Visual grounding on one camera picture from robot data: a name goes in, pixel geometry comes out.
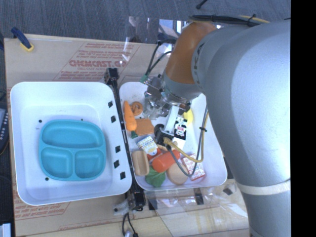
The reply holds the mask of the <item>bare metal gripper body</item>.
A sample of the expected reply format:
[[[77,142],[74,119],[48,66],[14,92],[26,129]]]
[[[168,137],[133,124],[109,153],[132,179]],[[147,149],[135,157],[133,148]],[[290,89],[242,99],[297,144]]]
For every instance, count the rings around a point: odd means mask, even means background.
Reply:
[[[173,106],[179,108],[178,114],[182,115],[191,108],[191,101],[180,98],[166,88],[162,77],[147,78],[144,81],[147,89],[144,93],[144,117],[157,119],[167,117]]]

